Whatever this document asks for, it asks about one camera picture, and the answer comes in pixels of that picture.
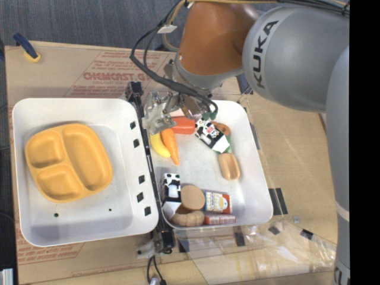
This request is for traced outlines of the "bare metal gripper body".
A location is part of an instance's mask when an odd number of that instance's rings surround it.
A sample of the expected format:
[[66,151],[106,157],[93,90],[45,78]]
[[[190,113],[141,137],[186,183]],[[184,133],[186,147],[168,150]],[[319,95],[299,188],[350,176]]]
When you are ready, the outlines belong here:
[[184,116],[190,120],[199,120],[210,113],[210,105],[200,99],[178,93],[167,92],[162,98],[163,114],[170,118]]

